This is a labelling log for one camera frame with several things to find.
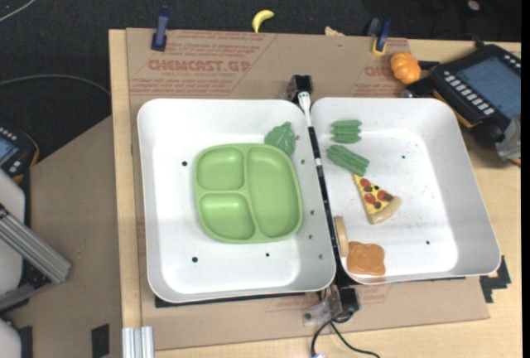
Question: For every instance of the yellow banana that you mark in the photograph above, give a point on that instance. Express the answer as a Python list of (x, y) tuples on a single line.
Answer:
[(261, 18)]

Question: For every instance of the orange toast slice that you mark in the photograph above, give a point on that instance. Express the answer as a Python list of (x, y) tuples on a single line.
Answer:
[(366, 259)]

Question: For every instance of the green lettuce leaf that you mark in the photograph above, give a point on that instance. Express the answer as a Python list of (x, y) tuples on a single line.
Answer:
[(282, 137)]

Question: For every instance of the beige food piece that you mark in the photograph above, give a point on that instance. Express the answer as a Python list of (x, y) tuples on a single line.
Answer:
[(333, 32)]

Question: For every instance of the black and white thin rod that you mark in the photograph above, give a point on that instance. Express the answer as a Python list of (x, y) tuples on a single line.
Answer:
[(317, 157)]

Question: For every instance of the green bean bundle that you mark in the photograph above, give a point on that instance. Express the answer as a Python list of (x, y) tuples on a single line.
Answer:
[(346, 131), (347, 159)]

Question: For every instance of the white plastic tray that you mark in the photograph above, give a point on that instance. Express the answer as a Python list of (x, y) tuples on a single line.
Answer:
[(174, 199), (439, 190)]

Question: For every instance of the green divided plate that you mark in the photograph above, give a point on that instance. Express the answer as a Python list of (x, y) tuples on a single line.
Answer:
[(248, 192)]

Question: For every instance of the brown cardboard board red print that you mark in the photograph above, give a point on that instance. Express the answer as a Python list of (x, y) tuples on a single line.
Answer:
[(265, 66)]

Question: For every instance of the pizza slice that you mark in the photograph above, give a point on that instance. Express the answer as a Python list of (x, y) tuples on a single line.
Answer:
[(374, 199)]

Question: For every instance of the orange pumpkin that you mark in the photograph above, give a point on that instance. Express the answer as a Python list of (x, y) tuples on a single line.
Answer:
[(405, 67)]

